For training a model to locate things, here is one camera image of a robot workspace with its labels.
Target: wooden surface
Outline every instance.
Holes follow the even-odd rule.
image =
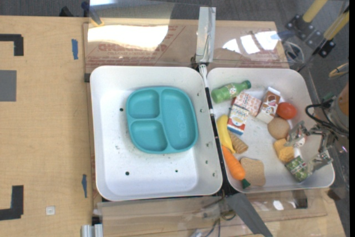
[[[0,236],[80,236],[80,227],[91,223],[94,181],[83,80],[86,22],[77,17],[0,16],[0,33],[24,37],[23,57],[13,56],[13,43],[0,42],[0,69],[17,71],[16,102],[0,102],[0,210],[11,206],[11,187],[24,186],[24,213],[20,219],[0,221]],[[78,41],[77,60],[72,39]],[[270,221],[267,227],[275,236],[344,236],[333,200],[325,191],[322,196],[325,215]],[[55,206],[54,215],[46,215],[47,206]],[[248,234],[242,224],[221,227],[221,236]]]

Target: carrot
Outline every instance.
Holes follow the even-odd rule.
[[[222,146],[224,160],[228,166],[229,171],[232,174],[232,177],[236,180],[242,181],[245,178],[245,170],[243,166],[240,164],[237,158],[226,148],[224,145]]]

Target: yellow banana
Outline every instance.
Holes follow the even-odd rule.
[[[218,118],[217,120],[218,136],[220,138],[221,144],[224,145],[226,148],[228,148],[231,151],[231,153],[235,153],[231,137],[229,136],[228,133],[227,122],[228,122],[227,115],[222,115]]]

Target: teal divided plate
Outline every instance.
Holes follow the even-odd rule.
[[[133,144],[155,154],[190,149],[197,141],[197,121],[189,96],[173,87],[148,87],[127,99],[128,129]]]

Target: tomato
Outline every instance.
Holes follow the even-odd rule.
[[[282,102],[277,106],[276,114],[283,119],[292,119],[296,116],[297,109],[291,103]]]

